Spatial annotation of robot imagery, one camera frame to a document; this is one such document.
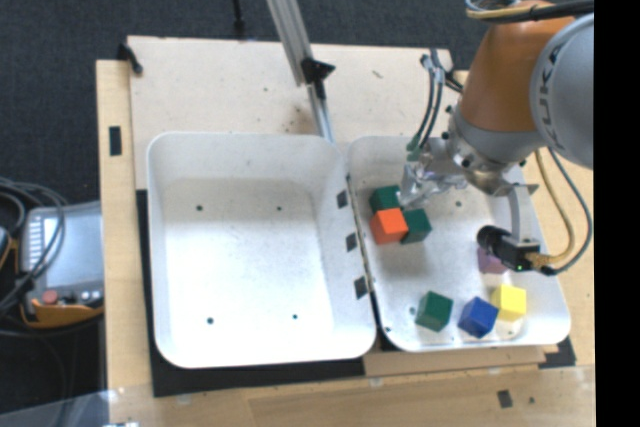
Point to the white plastic tray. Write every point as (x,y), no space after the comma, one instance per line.
(450,265)
(250,255)

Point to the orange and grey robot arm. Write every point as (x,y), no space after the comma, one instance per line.
(510,75)

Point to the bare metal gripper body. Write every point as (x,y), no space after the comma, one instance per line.
(480,172)

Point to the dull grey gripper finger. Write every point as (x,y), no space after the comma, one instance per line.
(442,186)
(412,187)

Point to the blue cube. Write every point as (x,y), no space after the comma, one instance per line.
(477,317)

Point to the pale wood board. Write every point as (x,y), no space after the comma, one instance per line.
(225,85)

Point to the black cylinder on white bracket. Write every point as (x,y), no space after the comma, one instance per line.
(507,247)

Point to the green cube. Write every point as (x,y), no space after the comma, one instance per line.
(384,197)
(417,226)
(434,311)

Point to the purple cube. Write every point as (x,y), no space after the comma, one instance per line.
(489,264)

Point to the orange cube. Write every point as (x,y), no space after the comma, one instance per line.
(389,226)

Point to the yellow cube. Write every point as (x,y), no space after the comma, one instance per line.
(510,301)

